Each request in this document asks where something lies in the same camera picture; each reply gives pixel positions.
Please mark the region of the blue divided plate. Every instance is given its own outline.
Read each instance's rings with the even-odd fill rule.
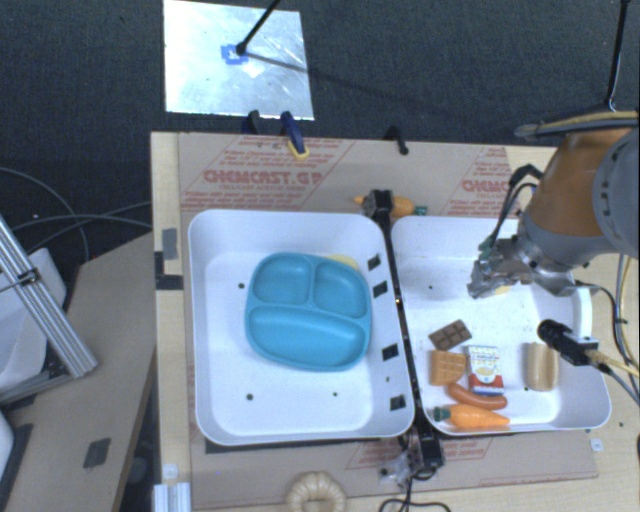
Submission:
[[[272,254],[253,272],[245,331],[254,350],[273,361],[308,370],[347,370],[369,346],[369,288],[344,263]]]

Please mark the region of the silver metal plate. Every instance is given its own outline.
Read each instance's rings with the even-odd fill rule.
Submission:
[[[235,54],[264,9],[165,0],[168,112],[313,120],[300,13],[274,11]]]

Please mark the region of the beige ring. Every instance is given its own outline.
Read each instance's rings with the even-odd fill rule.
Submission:
[[[298,480],[287,496],[290,512],[303,512],[302,506],[311,500],[326,500],[331,512],[344,512],[347,509],[347,497],[342,487],[327,473],[307,473]]]

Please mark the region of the hot dog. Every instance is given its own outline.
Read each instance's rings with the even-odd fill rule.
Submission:
[[[447,386],[447,393],[454,400],[473,405],[474,407],[480,407],[482,409],[488,409],[495,411],[497,409],[504,409],[507,406],[507,399],[500,396],[481,396],[472,393],[471,391],[463,388],[459,384],[449,384]]]

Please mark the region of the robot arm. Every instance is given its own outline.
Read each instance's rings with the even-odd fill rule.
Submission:
[[[536,282],[563,295],[575,287],[570,271],[599,254],[638,258],[638,174],[637,127],[570,133],[521,215],[518,234],[489,237],[481,246],[469,294],[487,297]]]

